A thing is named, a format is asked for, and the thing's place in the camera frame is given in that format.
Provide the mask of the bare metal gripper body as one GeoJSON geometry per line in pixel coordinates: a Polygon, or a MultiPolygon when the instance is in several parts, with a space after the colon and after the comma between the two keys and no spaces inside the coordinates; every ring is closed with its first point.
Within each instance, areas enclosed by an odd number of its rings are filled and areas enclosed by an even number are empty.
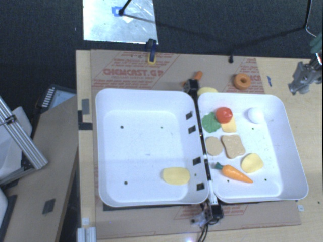
{"type": "Polygon", "coordinates": [[[311,67],[316,71],[322,70],[322,52],[315,53],[310,60],[311,67]]]}

